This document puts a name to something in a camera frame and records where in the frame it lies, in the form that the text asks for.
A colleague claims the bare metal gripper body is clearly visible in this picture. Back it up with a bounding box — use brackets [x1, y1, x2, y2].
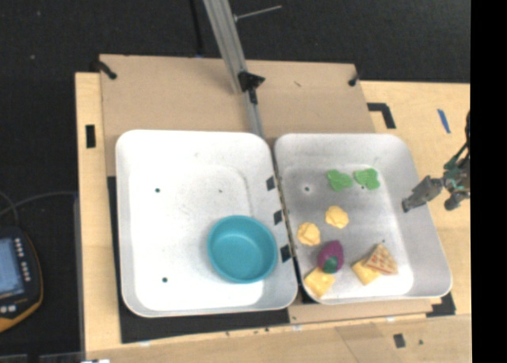
[440, 166, 471, 197]

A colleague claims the white plastic tray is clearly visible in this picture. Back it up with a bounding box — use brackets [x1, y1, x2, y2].
[273, 132, 454, 307]
[114, 128, 299, 319]

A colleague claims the green lettuce leaf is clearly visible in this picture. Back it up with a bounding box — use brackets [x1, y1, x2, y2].
[352, 167, 382, 192]
[326, 169, 354, 193]

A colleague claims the yellow crinkled chip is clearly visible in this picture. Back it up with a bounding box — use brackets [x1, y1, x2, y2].
[295, 221, 322, 247]
[324, 204, 350, 231]

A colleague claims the yellow cheese square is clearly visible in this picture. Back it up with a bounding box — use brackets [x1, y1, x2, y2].
[303, 266, 337, 299]
[350, 257, 382, 287]

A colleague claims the purple eggplant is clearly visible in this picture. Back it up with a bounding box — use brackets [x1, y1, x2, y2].
[316, 239, 345, 275]

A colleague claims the thin black and white rod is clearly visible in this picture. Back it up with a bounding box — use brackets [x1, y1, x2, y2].
[273, 162, 299, 264]

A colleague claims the teal bowl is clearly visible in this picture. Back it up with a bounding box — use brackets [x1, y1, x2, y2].
[206, 214, 279, 285]

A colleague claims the brown cardboard board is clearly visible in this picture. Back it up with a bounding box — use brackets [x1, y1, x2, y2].
[97, 53, 437, 325]

